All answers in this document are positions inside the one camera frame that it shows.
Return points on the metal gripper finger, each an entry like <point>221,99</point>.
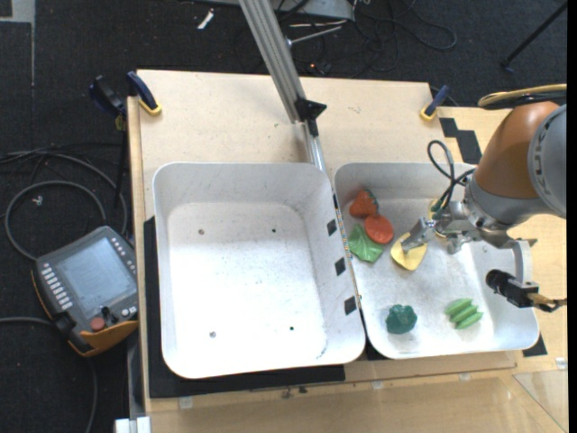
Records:
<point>457,244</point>
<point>419,235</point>

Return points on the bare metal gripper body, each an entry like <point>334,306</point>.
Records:
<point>457,219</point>

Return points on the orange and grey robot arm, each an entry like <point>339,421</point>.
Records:
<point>514,160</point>

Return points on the orange round toy slice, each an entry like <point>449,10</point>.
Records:
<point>379,229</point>

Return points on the white plastic tray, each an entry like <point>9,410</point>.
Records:
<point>243,278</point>
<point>433,287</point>

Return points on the green toy lettuce leaf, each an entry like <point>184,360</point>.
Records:
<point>363,246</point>

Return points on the orange toy strawberry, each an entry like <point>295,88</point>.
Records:
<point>362,205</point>

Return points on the light green ribbed toy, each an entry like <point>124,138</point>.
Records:
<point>464,314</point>

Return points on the dark green toy broccoli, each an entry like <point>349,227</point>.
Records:
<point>400,319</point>

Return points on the pale wood board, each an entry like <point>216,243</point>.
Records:
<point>234,120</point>

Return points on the black cylinder on white bracket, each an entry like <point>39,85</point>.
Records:
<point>509,284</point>

